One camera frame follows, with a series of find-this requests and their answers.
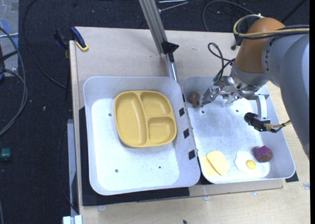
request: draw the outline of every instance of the yellow clamp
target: yellow clamp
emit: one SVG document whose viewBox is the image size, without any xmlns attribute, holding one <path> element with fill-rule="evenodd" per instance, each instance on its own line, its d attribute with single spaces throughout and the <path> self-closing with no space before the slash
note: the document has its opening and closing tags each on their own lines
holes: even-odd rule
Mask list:
<svg viewBox="0 0 315 224">
<path fill-rule="evenodd" d="M 75 43 L 77 44 L 77 46 L 80 48 L 82 52 L 86 52 L 89 49 L 88 44 L 85 44 L 86 47 L 83 48 L 77 41 L 75 41 Z"/>
</svg>

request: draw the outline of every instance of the metal bracket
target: metal bracket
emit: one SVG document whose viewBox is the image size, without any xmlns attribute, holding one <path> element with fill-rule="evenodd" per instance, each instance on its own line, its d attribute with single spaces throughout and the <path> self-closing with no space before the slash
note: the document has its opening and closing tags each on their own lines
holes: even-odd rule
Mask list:
<svg viewBox="0 0 315 224">
<path fill-rule="evenodd" d="M 162 48 L 164 51 L 164 54 L 168 54 L 169 60 L 174 63 L 174 56 L 173 52 L 179 47 L 179 45 L 170 43 L 170 42 L 163 42 L 162 43 Z"/>
<path fill-rule="evenodd" d="M 264 95 L 257 95 L 255 97 L 257 108 L 258 108 L 258 117 L 261 119 L 267 118 L 267 103 L 266 97 Z"/>
</svg>

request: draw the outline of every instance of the black cable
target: black cable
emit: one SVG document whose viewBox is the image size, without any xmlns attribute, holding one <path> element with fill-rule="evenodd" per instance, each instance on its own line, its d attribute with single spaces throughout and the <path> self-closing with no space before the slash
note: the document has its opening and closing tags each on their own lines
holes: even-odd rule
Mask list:
<svg viewBox="0 0 315 224">
<path fill-rule="evenodd" d="M 213 51 L 211 50 L 211 48 L 210 48 L 211 45 L 213 45 L 213 46 L 218 50 L 219 55 L 216 54 L 215 52 L 213 52 Z M 221 50 L 220 50 L 220 48 L 219 48 L 219 46 L 216 45 L 215 43 L 209 43 L 209 44 L 208 44 L 208 50 L 209 50 L 214 56 L 216 56 L 216 57 L 218 57 L 219 59 L 221 59 L 221 65 L 222 65 L 222 67 L 221 67 L 220 71 L 217 73 L 217 77 L 218 77 L 217 79 L 218 79 L 218 80 L 221 80 L 221 78 L 222 78 L 222 76 L 223 76 L 224 69 L 225 69 L 229 64 L 232 64 L 232 63 L 235 61 L 235 59 L 229 60 L 229 59 L 224 58 L 224 57 L 223 57 L 223 54 L 222 54 L 222 52 L 221 52 Z"/>
<path fill-rule="evenodd" d="M 2 211 L 2 205 L 1 205 L 1 199 L 0 199 L 0 220 L 1 220 L 1 224 L 4 224 L 3 211 Z"/>
<path fill-rule="evenodd" d="M 310 26 L 309 26 L 309 25 L 288 25 L 288 26 L 285 26 L 285 27 L 280 28 L 279 30 L 303 29 L 303 28 L 309 29 Z"/>
<path fill-rule="evenodd" d="M 26 86 L 26 77 L 25 77 L 24 63 L 23 63 L 23 59 L 22 59 L 21 53 L 19 51 L 19 48 L 17 47 L 17 45 L 16 45 L 15 41 L 13 40 L 12 36 L 4 28 L 0 27 L 0 31 L 2 31 L 3 33 L 5 33 L 7 35 L 7 37 L 10 39 L 12 45 L 14 46 L 14 48 L 15 48 L 17 54 L 18 54 L 19 60 L 20 60 L 20 65 L 21 65 L 21 68 L 22 68 L 23 77 L 21 77 L 19 74 L 15 73 L 15 72 L 13 72 L 13 71 L 11 71 L 9 69 L 5 69 L 5 71 L 9 72 L 9 73 L 11 73 L 11 74 L 13 74 L 15 76 L 17 76 L 22 81 L 23 86 L 24 86 L 23 97 L 22 97 L 22 101 L 21 101 L 21 104 L 20 104 L 20 108 L 19 108 L 18 112 L 16 113 L 16 115 L 10 120 L 10 122 L 2 130 L 0 130 L 0 137 L 1 137 L 15 123 L 15 120 L 20 116 L 20 114 L 24 110 L 24 108 L 26 106 L 26 103 L 27 103 L 27 99 L 28 99 L 28 89 L 27 89 L 27 86 Z"/>
<path fill-rule="evenodd" d="M 303 31 L 296 31 L 296 32 L 288 32 L 288 33 L 284 33 L 284 34 L 279 34 L 279 33 L 275 33 L 275 34 L 270 34 L 270 35 L 262 35 L 262 36 L 257 36 L 257 37 L 242 37 L 244 39 L 250 39 L 250 40 L 255 40 L 255 39 L 262 39 L 262 38 L 270 38 L 270 37 L 284 37 L 284 36 L 292 36 L 292 35 L 300 35 L 300 34 L 308 34 L 310 32 L 303 32 Z"/>
<path fill-rule="evenodd" d="M 300 1 L 282 20 L 281 23 L 284 23 L 306 0 Z"/>
<path fill-rule="evenodd" d="M 214 0 L 214 1 L 211 1 L 211 2 L 207 3 L 207 4 L 204 6 L 203 11 L 202 11 L 202 21 L 203 21 L 204 27 L 206 28 L 206 30 L 207 30 L 208 32 L 209 32 L 209 29 L 208 29 L 208 26 L 207 26 L 207 23 L 206 23 L 206 17 L 205 17 L 206 10 L 207 10 L 208 6 L 210 6 L 210 5 L 214 4 L 214 3 L 218 3 L 218 2 L 220 2 L 220 3 L 228 3 L 228 4 L 230 4 L 230 5 L 233 5 L 233 6 L 236 6 L 236 7 L 240 8 L 240 9 L 242 9 L 242 10 L 244 10 L 244 11 L 247 11 L 247 12 L 250 13 L 250 14 L 255 14 L 255 13 L 252 12 L 251 10 L 249 10 L 249 9 L 247 9 L 247 8 L 245 8 L 245 7 L 243 7 L 243 6 L 239 5 L 239 4 L 237 4 L 237 3 L 231 2 L 231 1 L 226 1 L 226 0 Z"/>
<path fill-rule="evenodd" d="M 252 19 L 252 18 L 261 19 L 262 17 L 261 16 L 245 16 L 245 17 L 243 17 L 242 21 L 237 24 L 236 31 L 239 31 L 241 29 L 241 25 L 243 24 L 243 22 L 245 20 Z"/>
<path fill-rule="evenodd" d="M 15 55 L 15 54 L 17 54 L 16 51 L 10 52 L 10 53 L 8 53 L 8 54 L 6 54 L 6 55 L 3 55 L 3 56 L 0 58 L 0 62 L 7 60 L 8 58 L 10 58 L 11 56 L 13 56 L 13 55 Z"/>
<path fill-rule="evenodd" d="M 249 9 L 246 9 L 242 6 L 242 4 L 240 4 L 241 0 L 226 0 L 226 2 L 223 2 L 223 0 L 221 0 L 223 4 L 220 5 L 219 10 L 217 11 L 212 11 L 210 10 L 213 14 L 215 15 L 229 15 L 231 17 L 230 22 L 232 24 L 234 24 L 234 19 L 239 19 L 241 17 L 244 17 L 247 12 L 249 11 Z M 242 0 L 242 1 L 248 1 L 248 2 L 259 2 L 261 0 Z M 207 31 L 209 31 L 206 21 L 205 21 L 205 11 L 208 8 L 209 5 L 206 5 L 203 9 L 203 23 L 204 23 L 204 27 L 206 28 Z"/>
<path fill-rule="evenodd" d="M 59 145 L 58 145 L 58 177 L 59 177 L 60 187 L 61 187 L 61 190 L 63 192 L 64 198 L 66 199 L 68 204 L 73 208 L 73 210 L 76 211 L 77 213 L 79 213 L 79 210 L 73 205 L 73 203 L 68 199 L 67 195 L 65 194 L 65 191 L 63 189 L 63 185 L 62 185 L 62 182 L 61 182 L 61 176 L 60 176 L 60 148 L 61 148 L 61 143 L 62 143 L 62 140 L 63 140 L 63 135 L 64 135 L 66 129 L 67 129 L 67 124 L 63 128 L 63 132 L 62 132 L 62 134 L 60 136 Z"/>
<path fill-rule="evenodd" d="M 52 81 L 53 83 L 55 83 L 56 85 L 58 85 L 59 87 L 65 89 L 65 90 L 68 90 L 69 92 L 71 90 L 69 90 L 65 85 L 59 83 L 58 81 L 56 81 L 55 79 L 53 79 L 48 73 L 46 73 L 46 71 L 44 71 L 44 69 L 40 66 L 40 64 L 38 63 L 37 59 L 35 58 L 35 55 L 31 49 L 31 46 L 30 46 L 30 43 L 27 39 L 27 36 L 26 36 L 26 18 L 27 18 L 27 15 L 29 13 L 29 10 L 30 8 L 39 0 L 33 0 L 27 7 L 26 9 L 26 13 L 25 13 L 25 16 L 23 18 L 23 21 L 22 21 L 22 27 L 23 27 L 23 31 L 24 31 L 24 39 L 25 39 L 25 42 L 26 42 L 26 45 L 29 49 L 29 52 L 31 54 L 31 57 L 33 58 L 35 64 L 37 65 L 37 67 L 40 69 L 40 71 L 50 80 Z M 98 1 L 129 1 L 129 0 L 98 0 Z"/>
<path fill-rule="evenodd" d="M 238 45 L 240 45 L 240 44 L 242 43 L 242 41 L 243 41 L 243 38 L 242 38 L 242 37 L 239 37 L 239 38 L 235 41 L 235 44 L 231 46 L 231 50 L 233 50 L 233 51 L 236 50 L 236 47 L 237 47 Z"/>
<path fill-rule="evenodd" d="M 289 122 L 291 122 L 291 120 L 289 120 L 289 121 L 287 121 L 287 122 L 281 124 L 282 126 L 280 126 L 279 128 L 277 128 L 277 129 L 271 128 L 269 131 L 272 132 L 272 133 L 277 133 L 277 132 L 279 132 L 282 128 L 286 127 L 286 124 L 289 123 Z"/>
<path fill-rule="evenodd" d="M 246 16 L 248 13 L 243 10 L 243 9 L 238 9 L 237 6 L 241 6 L 240 4 L 234 3 L 235 5 L 232 4 L 227 4 L 226 2 L 223 2 L 223 4 L 219 4 L 217 10 L 213 10 L 211 8 L 208 8 L 207 11 L 209 13 L 212 13 L 214 16 L 230 16 L 230 20 L 229 21 L 225 21 L 224 20 L 220 20 L 220 19 L 215 19 L 216 22 L 222 23 L 222 24 L 230 24 L 231 26 L 233 26 L 235 24 L 235 22 Z"/>
</svg>

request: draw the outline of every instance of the wooden table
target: wooden table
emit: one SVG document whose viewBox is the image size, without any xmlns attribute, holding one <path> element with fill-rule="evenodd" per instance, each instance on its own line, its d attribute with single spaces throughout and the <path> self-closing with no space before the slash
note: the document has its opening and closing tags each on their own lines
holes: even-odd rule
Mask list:
<svg viewBox="0 0 315 224">
<path fill-rule="evenodd" d="M 265 180 L 225 185 L 197 184 L 185 198 L 154 200 L 97 206 L 83 206 L 79 109 L 84 106 L 83 84 L 93 76 L 167 76 L 164 57 L 158 55 L 149 30 L 77 27 L 87 52 L 70 42 L 73 121 L 76 152 L 79 214 L 84 224 L 266 224 L 311 222 L 310 162 L 292 126 L 283 128 L 296 166 L 299 181 Z M 214 76 L 221 61 L 207 49 L 216 43 L 225 58 L 232 59 L 237 50 L 231 33 L 166 31 L 168 40 L 180 45 L 174 53 L 178 82 L 192 76 Z M 286 122 L 280 90 L 267 84 L 280 122 Z"/>
</svg>

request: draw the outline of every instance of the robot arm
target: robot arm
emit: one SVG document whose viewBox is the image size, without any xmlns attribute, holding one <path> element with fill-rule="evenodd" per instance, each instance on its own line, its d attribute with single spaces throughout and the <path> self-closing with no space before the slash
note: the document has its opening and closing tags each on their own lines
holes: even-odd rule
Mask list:
<svg viewBox="0 0 315 224">
<path fill-rule="evenodd" d="M 230 76 L 223 76 L 218 86 L 210 88 L 201 105 L 211 102 L 217 95 L 232 103 L 239 98 L 256 99 L 260 87 L 272 81 L 281 90 L 283 103 L 290 121 L 310 158 L 310 98 L 309 98 L 309 32 L 287 32 L 267 36 L 271 31 L 289 30 L 272 18 L 256 20 L 247 34 L 264 34 L 243 39 Z M 266 130 L 260 116 L 246 115 L 245 120 L 259 131 Z"/>
</svg>

